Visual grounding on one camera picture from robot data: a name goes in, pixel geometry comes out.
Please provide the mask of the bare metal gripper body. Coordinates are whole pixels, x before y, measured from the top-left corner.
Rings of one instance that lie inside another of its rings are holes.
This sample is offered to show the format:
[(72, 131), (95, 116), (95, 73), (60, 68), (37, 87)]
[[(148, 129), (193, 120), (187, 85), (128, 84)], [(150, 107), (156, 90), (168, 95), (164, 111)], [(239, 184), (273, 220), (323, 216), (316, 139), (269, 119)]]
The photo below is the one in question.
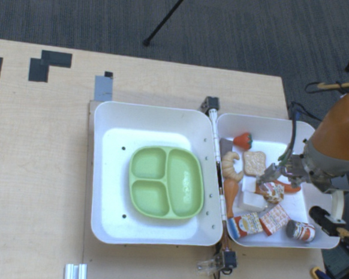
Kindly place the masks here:
[(302, 183), (312, 184), (322, 193), (330, 193), (334, 188), (331, 181), (333, 176), (317, 168), (311, 159), (303, 154), (293, 154), (289, 157), (284, 165), (282, 176), (286, 177), (286, 174), (301, 176)]

